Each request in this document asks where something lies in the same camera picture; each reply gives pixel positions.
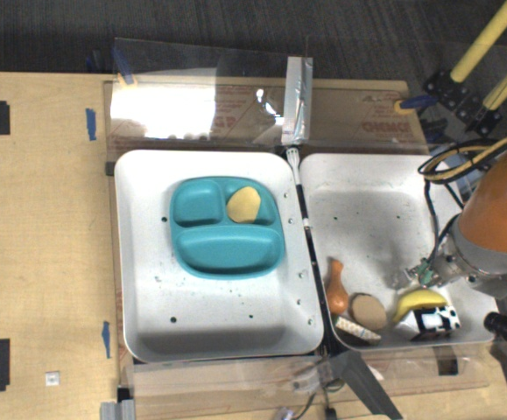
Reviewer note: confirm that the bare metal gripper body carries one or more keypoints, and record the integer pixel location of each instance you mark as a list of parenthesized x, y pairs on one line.
[(476, 278)]

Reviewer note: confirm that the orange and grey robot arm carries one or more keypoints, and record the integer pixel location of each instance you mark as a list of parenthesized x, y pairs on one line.
[(494, 208)]

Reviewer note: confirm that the black and white carton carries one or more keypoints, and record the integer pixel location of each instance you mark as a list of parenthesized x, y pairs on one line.
[(438, 321)]

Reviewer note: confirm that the yellow banana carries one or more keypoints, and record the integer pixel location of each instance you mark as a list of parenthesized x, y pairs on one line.
[(415, 300)]

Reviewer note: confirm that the brown round biscuit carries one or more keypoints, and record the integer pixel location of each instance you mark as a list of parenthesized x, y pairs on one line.
[(369, 311)]

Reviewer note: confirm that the white plastic tray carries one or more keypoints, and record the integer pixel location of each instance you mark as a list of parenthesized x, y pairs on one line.
[(367, 217), (218, 317)]

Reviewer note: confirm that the white patterned toy slice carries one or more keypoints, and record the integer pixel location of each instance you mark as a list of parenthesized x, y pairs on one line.
[(358, 331)]

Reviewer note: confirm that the orange toy drumstick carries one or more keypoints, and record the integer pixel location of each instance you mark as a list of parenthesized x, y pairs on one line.
[(337, 298)]

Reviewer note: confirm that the yellow oval toy food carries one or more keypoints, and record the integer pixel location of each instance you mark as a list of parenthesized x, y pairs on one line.
[(243, 205)]

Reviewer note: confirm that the teal divided plate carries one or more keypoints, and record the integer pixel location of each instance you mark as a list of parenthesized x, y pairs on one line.
[(227, 247)]

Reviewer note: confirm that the black cylinder on white bracket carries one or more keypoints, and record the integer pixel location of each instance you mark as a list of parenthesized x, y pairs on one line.
[(498, 323)]

